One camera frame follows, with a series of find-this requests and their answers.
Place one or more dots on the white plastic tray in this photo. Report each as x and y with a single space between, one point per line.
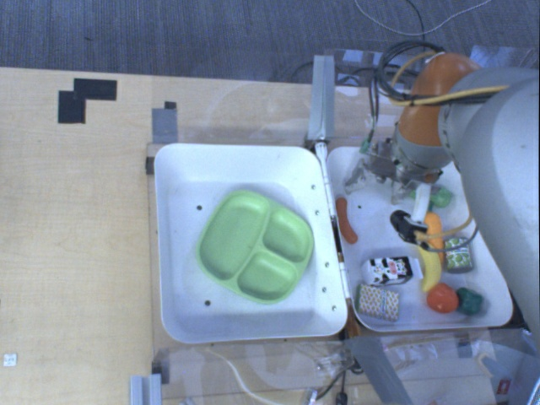
185 310
379 234

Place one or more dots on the red sausage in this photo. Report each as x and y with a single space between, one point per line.
347 222

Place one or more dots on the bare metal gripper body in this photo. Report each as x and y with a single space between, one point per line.
386 161

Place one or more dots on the black and white cow-print carton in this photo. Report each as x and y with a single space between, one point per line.
388 271

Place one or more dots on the thin black and white rod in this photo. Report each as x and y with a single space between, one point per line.
328 192

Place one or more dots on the orange-red tomato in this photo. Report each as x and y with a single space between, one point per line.
442 298

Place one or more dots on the light green broccoli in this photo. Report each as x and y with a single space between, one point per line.
442 197

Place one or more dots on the orange carrot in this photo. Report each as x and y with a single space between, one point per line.
435 226

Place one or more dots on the green-print small can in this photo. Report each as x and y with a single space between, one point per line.
459 256

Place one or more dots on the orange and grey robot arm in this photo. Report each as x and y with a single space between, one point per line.
498 150

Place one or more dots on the black cylinder on white bracket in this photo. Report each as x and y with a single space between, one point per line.
403 225

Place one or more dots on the yellow banana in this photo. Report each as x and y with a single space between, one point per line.
431 270

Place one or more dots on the dark green pepper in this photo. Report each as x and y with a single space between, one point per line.
469 301

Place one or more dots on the green divided plate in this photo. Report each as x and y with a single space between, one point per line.
236 234

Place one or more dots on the yellow patterned carton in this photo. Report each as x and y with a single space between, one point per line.
377 303

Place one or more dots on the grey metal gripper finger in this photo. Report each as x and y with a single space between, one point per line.
401 193
355 179

